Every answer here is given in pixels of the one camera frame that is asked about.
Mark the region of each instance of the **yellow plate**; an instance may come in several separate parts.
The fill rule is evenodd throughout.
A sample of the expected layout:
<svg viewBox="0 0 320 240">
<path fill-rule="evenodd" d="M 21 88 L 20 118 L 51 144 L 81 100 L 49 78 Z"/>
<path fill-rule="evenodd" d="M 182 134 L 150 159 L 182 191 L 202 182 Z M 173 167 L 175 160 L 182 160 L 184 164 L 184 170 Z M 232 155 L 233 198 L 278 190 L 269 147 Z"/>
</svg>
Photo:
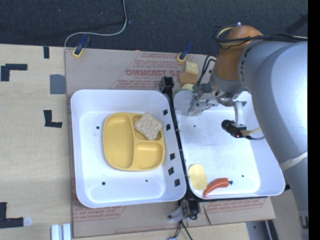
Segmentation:
<svg viewBox="0 0 320 240">
<path fill-rule="evenodd" d="M 108 164 L 123 171 L 149 171 L 165 159 L 162 129 L 155 140 L 148 140 L 134 128 L 139 113 L 113 113 L 104 121 L 103 151 Z"/>
</svg>

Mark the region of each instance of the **black wire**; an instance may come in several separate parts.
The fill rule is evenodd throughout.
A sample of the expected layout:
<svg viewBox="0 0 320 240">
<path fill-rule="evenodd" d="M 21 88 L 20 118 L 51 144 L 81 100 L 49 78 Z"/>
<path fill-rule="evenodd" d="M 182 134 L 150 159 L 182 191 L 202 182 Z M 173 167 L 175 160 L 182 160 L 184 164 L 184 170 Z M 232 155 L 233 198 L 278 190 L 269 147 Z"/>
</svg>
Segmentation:
<svg viewBox="0 0 320 240">
<path fill-rule="evenodd" d="M 260 141 L 260 140 L 265 139 L 266 137 L 263 136 L 263 137 L 259 137 L 259 138 L 254 138 L 254 137 L 251 137 L 250 135 L 247 135 L 247 136 L 245 136 L 245 138 L 248 140 L 251 140 L 251 141 Z"/>
<path fill-rule="evenodd" d="M 228 25 L 225 27 L 221 27 L 219 30 L 214 32 L 213 39 L 217 42 L 219 47 L 222 50 L 228 50 L 232 47 L 236 46 L 241 46 L 242 44 L 253 41 L 253 40 L 266 40 L 266 41 L 283 41 L 283 42 L 301 42 L 301 41 L 306 41 L 308 40 L 307 37 L 301 37 L 301 36 L 294 36 L 294 35 L 289 35 L 289 34 L 270 34 L 270 35 L 257 35 L 257 36 L 247 36 L 247 37 L 242 37 L 242 38 L 235 38 L 235 39 L 223 39 L 219 38 L 221 30 L 225 30 L 227 28 L 233 29 L 237 27 L 236 25 Z"/>
<path fill-rule="evenodd" d="M 184 230 L 186 231 L 186 233 L 187 233 L 188 237 L 190 238 L 190 240 L 193 240 L 192 237 L 191 237 L 191 235 L 189 234 L 189 232 L 188 232 L 188 230 L 187 230 L 187 228 L 186 228 L 183 220 L 180 220 L 180 221 L 179 221 L 178 226 L 177 226 L 177 228 L 176 228 L 176 230 L 175 230 L 175 233 L 174 233 L 174 235 L 173 235 L 170 239 L 174 239 L 174 238 L 176 238 L 177 236 L 179 236 L 179 234 L 180 234 L 180 232 L 181 232 L 181 225 L 183 226 L 183 228 L 184 228 Z"/>
<path fill-rule="evenodd" d="M 182 220 L 181 220 L 181 224 L 182 224 L 182 226 L 183 226 L 183 228 L 184 228 L 185 232 L 187 233 L 188 237 L 190 238 L 190 240 L 193 240 L 193 239 L 192 239 L 192 237 L 191 237 L 191 235 L 189 234 L 189 232 L 188 232 L 188 230 L 187 230 L 187 228 L 186 228 L 186 226 L 185 226 L 184 222 L 183 222 Z"/>
<path fill-rule="evenodd" d="M 193 220 L 193 221 L 195 221 L 197 218 L 198 218 L 198 215 L 197 214 L 195 214 L 195 215 L 193 215 L 193 216 L 190 216 L 190 217 L 188 217 L 190 220 Z"/>
<path fill-rule="evenodd" d="M 205 73 L 206 73 L 206 71 L 207 71 L 207 69 L 208 69 L 208 67 L 209 67 L 210 62 L 215 62 L 215 61 L 216 61 L 216 60 L 213 59 L 213 58 L 209 59 L 209 57 L 211 57 L 211 56 L 214 57 L 213 55 L 208 55 L 208 56 L 205 58 L 205 60 L 204 60 L 200 77 L 199 77 L 198 81 L 196 82 L 196 85 L 197 85 L 197 86 L 200 85 L 201 80 L 202 80 L 202 78 L 204 77 L 204 75 L 205 75 Z"/>
</svg>

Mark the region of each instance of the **dark carpet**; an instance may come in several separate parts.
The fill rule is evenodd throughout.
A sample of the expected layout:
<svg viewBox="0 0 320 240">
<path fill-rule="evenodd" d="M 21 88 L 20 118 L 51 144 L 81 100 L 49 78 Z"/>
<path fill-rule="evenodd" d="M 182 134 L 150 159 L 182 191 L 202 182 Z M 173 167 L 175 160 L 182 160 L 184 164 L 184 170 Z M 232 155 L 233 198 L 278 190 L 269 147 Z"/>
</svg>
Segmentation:
<svg viewBox="0 0 320 240">
<path fill-rule="evenodd" d="M 124 0 L 128 24 L 93 36 L 91 48 L 216 55 L 216 27 L 241 22 L 265 35 L 308 36 L 308 0 Z M 121 0 L 0 0 L 0 43 L 65 45 L 77 32 L 112 34 L 124 24 Z M 67 46 L 74 47 L 81 35 Z"/>
</svg>

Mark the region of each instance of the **cardboard box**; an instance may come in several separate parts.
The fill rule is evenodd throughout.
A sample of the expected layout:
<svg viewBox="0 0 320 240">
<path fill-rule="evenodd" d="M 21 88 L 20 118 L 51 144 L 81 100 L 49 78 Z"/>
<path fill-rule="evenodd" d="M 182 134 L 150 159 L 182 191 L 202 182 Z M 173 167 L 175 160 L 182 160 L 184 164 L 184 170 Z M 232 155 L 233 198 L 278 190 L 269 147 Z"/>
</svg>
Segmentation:
<svg viewBox="0 0 320 240">
<path fill-rule="evenodd" d="M 162 77 L 173 77 L 175 82 L 173 91 L 176 92 L 182 86 L 179 82 L 179 74 L 184 72 L 185 65 L 176 61 L 178 54 L 174 53 L 85 49 L 81 57 L 75 58 L 72 56 L 72 51 L 72 49 L 65 49 L 64 55 L 72 179 L 73 237 L 175 229 L 177 223 L 167 222 L 167 213 L 175 210 L 178 202 L 92 209 L 78 201 L 73 164 L 70 99 L 74 92 L 82 89 L 159 90 Z M 205 55 L 189 54 L 188 61 L 196 63 L 201 69 L 205 58 Z M 209 75 L 208 70 L 203 80 L 208 79 Z M 200 208 L 201 212 L 197 219 L 187 222 L 188 227 L 275 218 L 269 197 L 201 202 Z"/>
</svg>

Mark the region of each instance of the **white cable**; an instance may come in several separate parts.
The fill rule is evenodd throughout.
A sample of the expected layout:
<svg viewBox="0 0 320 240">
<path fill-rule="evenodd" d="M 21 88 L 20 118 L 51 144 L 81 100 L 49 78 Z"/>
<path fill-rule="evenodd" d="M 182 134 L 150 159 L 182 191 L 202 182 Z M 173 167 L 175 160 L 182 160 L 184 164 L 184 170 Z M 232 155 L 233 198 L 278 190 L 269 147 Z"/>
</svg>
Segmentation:
<svg viewBox="0 0 320 240">
<path fill-rule="evenodd" d="M 65 40 L 65 42 L 64 42 L 64 47 L 67 47 L 67 42 L 68 42 L 68 40 L 69 40 L 71 37 L 75 36 L 75 35 L 80 35 L 80 34 L 81 34 L 81 35 L 85 35 L 85 34 L 88 34 L 88 35 L 95 35 L 95 36 L 111 37 L 111 36 L 116 36 L 116 35 L 119 35 L 120 33 L 122 33 L 122 32 L 125 30 L 125 28 L 126 28 L 126 26 L 127 26 L 127 21 L 128 21 L 128 19 L 127 19 L 127 11 L 126 11 L 126 6 L 125 6 L 125 0 L 122 0 L 122 6 L 123 6 L 123 12 L 124 12 L 125 21 L 124 21 L 124 24 L 123 24 L 122 29 L 121 29 L 119 32 L 117 32 L 117 33 L 112 33 L 112 34 L 101 34 L 101 33 L 92 33 L 92 32 L 77 32 L 77 33 L 73 33 L 73 34 L 69 35 L 69 36 L 67 37 L 67 39 Z"/>
<path fill-rule="evenodd" d="M 308 150 L 306 152 L 302 153 L 301 155 L 297 156 L 296 158 L 289 159 L 289 160 L 283 162 L 282 164 L 280 164 L 280 168 L 282 171 L 285 171 L 285 170 L 295 166 L 296 164 L 301 162 L 306 157 L 308 157 Z"/>
</svg>

